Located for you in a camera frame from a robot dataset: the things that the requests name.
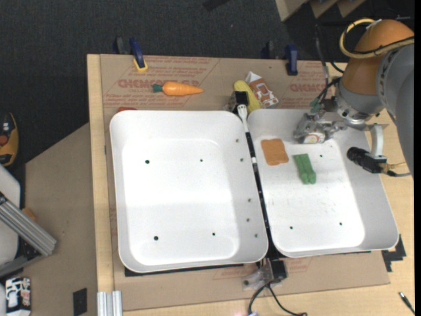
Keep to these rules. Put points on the white plastic tray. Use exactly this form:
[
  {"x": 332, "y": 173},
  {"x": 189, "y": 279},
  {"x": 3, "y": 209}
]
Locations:
[
  {"x": 184, "y": 193},
  {"x": 315, "y": 209}
]

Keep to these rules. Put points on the small white and red can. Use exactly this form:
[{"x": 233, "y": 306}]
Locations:
[{"x": 313, "y": 139}]

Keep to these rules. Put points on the green ridged block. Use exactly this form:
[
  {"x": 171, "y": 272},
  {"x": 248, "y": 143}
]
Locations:
[{"x": 305, "y": 169}]

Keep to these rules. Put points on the brown cardboard board, red print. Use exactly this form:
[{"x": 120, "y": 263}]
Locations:
[{"x": 184, "y": 71}]

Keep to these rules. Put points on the yellow corn cob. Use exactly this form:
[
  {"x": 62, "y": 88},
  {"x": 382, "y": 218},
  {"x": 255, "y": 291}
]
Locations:
[{"x": 246, "y": 92}]

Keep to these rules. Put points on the orange carrot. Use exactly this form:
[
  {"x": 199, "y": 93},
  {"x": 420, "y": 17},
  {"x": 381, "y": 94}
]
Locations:
[{"x": 179, "y": 89}]

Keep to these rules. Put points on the black and white carton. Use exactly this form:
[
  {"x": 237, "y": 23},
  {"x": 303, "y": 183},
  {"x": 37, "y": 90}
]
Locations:
[{"x": 18, "y": 295}]

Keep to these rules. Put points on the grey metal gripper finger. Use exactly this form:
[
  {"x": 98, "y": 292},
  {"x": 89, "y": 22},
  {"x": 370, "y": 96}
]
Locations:
[
  {"x": 301, "y": 128},
  {"x": 331, "y": 132}
]

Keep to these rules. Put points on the black cylinder on white bracket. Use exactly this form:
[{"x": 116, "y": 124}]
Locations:
[{"x": 365, "y": 159}]

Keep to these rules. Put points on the small red object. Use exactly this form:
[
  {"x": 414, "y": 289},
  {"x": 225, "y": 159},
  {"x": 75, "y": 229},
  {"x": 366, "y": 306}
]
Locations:
[{"x": 126, "y": 109}]

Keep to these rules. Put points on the orange bread slice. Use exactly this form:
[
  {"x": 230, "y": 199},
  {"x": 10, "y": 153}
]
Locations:
[{"x": 274, "y": 151}]

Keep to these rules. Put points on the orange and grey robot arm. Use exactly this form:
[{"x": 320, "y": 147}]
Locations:
[{"x": 368, "y": 68}]

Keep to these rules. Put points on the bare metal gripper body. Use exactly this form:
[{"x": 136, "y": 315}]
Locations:
[{"x": 332, "y": 118}]

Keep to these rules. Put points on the white and brown carton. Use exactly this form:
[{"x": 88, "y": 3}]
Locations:
[{"x": 263, "y": 92}]

